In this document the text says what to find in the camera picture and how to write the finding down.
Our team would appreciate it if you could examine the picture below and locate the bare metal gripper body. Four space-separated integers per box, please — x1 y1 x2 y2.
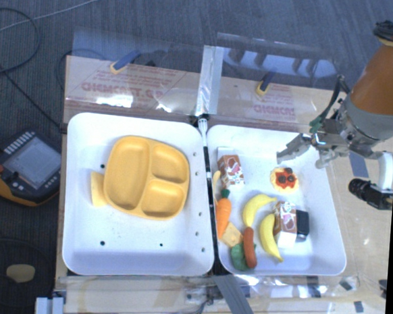
310 116 379 161

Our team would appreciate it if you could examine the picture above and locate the round pizza with dark toppings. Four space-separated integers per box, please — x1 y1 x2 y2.
268 165 301 196

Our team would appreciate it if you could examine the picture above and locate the white plastic tray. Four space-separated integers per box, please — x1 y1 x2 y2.
55 110 226 286
195 123 357 284

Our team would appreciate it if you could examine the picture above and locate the brown and white carton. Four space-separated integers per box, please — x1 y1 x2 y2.
270 200 300 250
213 147 248 191

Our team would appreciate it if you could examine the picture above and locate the black box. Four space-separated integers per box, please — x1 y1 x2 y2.
292 209 312 244

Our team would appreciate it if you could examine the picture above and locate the yellow banana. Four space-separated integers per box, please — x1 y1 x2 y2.
241 192 279 231
256 211 288 263

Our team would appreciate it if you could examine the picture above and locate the small yellow curved piece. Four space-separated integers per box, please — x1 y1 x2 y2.
210 169 223 200

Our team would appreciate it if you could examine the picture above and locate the orange carrot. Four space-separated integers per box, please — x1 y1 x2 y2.
213 187 234 241

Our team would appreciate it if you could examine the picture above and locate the yellow cracker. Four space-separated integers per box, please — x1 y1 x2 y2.
221 221 245 249

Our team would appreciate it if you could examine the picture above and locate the red sausage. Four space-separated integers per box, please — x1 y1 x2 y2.
240 226 261 270

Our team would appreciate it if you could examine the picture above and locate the green broccoli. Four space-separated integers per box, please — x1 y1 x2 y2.
228 240 257 273

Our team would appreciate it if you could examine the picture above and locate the yellow divided plate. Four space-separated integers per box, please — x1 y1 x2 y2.
100 133 194 224

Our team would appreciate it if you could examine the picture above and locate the brown cardboard board red print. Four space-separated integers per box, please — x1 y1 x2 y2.
45 54 393 314

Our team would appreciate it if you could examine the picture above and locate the yellow cheese wedge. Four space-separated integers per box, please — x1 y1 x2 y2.
88 170 110 209

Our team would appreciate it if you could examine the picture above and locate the black cylinder on white bracket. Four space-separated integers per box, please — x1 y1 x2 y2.
346 147 393 212

